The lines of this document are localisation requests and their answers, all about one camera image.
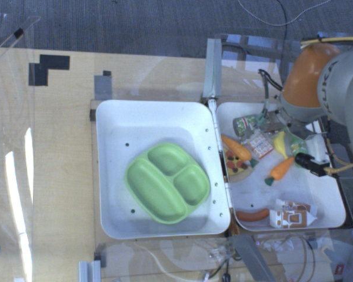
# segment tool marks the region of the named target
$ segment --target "wooden surface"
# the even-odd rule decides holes
[[[28,62],[38,63],[40,54],[69,55],[70,69],[49,70],[47,87],[29,87]],[[0,95],[5,98],[0,102],[0,120],[10,118],[3,126],[11,126],[11,130],[15,131],[12,138],[18,139],[14,142],[9,138],[0,138],[0,143],[12,145],[0,154],[0,162],[2,165],[2,158],[8,150],[21,152],[24,132],[30,125],[33,128],[35,161],[33,212],[28,188],[22,185],[19,191],[21,197],[24,197],[23,208],[27,214],[26,222],[32,244],[33,281],[77,281],[79,261],[92,261],[100,242],[118,246],[112,255],[123,262],[115,265],[121,264],[123,282],[175,281],[178,280],[176,277],[197,279],[200,270],[183,272],[175,269],[171,262],[160,267],[158,259],[148,252],[142,252],[137,258],[131,259],[134,252],[131,245],[111,240],[97,232],[101,228],[98,214],[94,212],[93,180],[96,171],[93,171],[92,163],[94,137],[89,111],[91,100],[94,99],[94,75],[102,75],[103,70],[112,72],[114,98],[198,101],[204,81],[205,61],[24,49],[14,49],[6,57],[5,63],[12,62],[15,68],[0,68],[0,80],[9,81],[13,78],[12,72],[16,72],[15,80],[21,84],[20,89],[24,92],[13,94],[14,88],[0,87]],[[272,70],[273,65],[268,66],[266,69]],[[223,70],[223,80],[226,83],[223,92],[227,94],[225,98],[229,99],[230,93],[242,101],[261,101],[262,89],[258,81],[253,81],[259,79],[258,74],[254,70],[243,69],[244,64],[237,63],[234,68]],[[26,98],[26,110],[19,110],[15,103],[18,94]],[[21,121],[23,124],[13,124],[21,116],[25,117]],[[0,179],[5,179],[2,170],[0,174]],[[19,177],[22,177],[22,184],[25,184],[27,181],[23,170],[21,174]],[[11,281],[13,277],[21,277],[24,273],[8,195],[5,186],[1,184],[0,204],[0,281]],[[151,243],[158,247],[159,244],[159,240]],[[120,249],[120,245],[130,249],[126,253]],[[199,262],[202,262],[201,267],[204,268],[205,261]],[[207,269],[213,269],[218,263],[207,259],[206,265]],[[277,263],[272,266],[275,273],[283,273]],[[236,273],[238,281],[252,280],[243,262],[234,268],[233,273]],[[170,276],[164,274],[164,270],[176,270],[178,274]],[[103,281],[112,281],[115,274],[107,276],[109,278]]]

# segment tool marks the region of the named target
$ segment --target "white tray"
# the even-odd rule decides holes
[[[101,223],[108,236],[137,239],[206,235],[227,229],[230,213],[208,108],[195,102],[108,100],[96,110],[96,128]],[[129,163],[161,142],[185,149],[205,170],[211,185],[206,201],[186,219],[172,225],[152,219],[124,183]]]
[[[221,104],[217,110],[221,133],[235,139],[233,119],[259,114],[262,107],[261,103],[228,102]],[[291,200],[318,206],[317,219],[304,229],[341,226],[345,221],[346,212],[337,181],[334,178],[317,177],[305,169],[292,166],[284,178],[274,181],[271,187],[264,183],[264,179],[272,168],[282,160],[281,154],[274,150],[260,160],[250,176],[242,181],[230,183],[234,209],[246,212],[254,212],[263,208],[274,209],[276,199]],[[251,231],[275,230],[269,225],[269,218],[252,223],[243,221],[238,221],[238,223]]]

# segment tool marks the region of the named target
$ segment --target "green plate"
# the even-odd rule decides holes
[[[173,143],[158,144],[134,159],[125,184],[136,201],[156,221],[175,224],[208,197],[210,183],[200,165]]]

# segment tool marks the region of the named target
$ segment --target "orange carrot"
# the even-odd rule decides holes
[[[234,141],[224,135],[221,135],[221,139],[226,146],[242,161],[250,161],[252,159],[251,152],[237,141]]]
[[[235,215],[240,221],[258,221],[269,216],[269,209],[264,208],[255,213],[237,211],[235,212]]]
[[[271,177],[265,179],[267,185],[272,185],[274,180],[281,180],[294,162],[294,157],[289,157],[271,170]]]

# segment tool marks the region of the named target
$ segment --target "white cable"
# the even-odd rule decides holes
[[[269,22],[267,22],[267,21],[264,21],[263,19],[257,17],[257,16],[254,15],[252,12],[250,12],[248,9],[246,9],[246,7],[243,6],[243,4],[241,3],[240,0],[238,0],[238,3],[239,3],[239,5],[240,5],[246,12],[248,12],[249,15],[253,16],[255,19],[259,20],[260,22],[262,22],[262,23],[264,23],[264,24],[267,24],[267,25],[280,27],[280,26],[285,26],[285,25],[289,25],[290,23],[293,23],[295,20],[297,20],[297,19],[298,19],[301,15],[303,15],[304,13],[306,13],[306,12],[312,10],[313,8],[317,8],[317,7],[319,7],[319,6],[322,6],[322,5],[324,5],[324,4],[326,4],[326,3],[330,2],[330,1],[332,1],[332,0],[327,0],[327,1],[325,1],[325,2],[322,2],[322,3],[316,4],[316,5],[312,6],[312,7],[309,7],[309,8],[307,8],[307,9],[305,9],[304,11],[300,12],[299,15],[296,16],[294,19],[292,19],[292,20],[290,20],[290,21],[288,21],[288,22],[286,22],[286,23],[281,23],[281,24],[274,24],[274,23],[269,23]]]

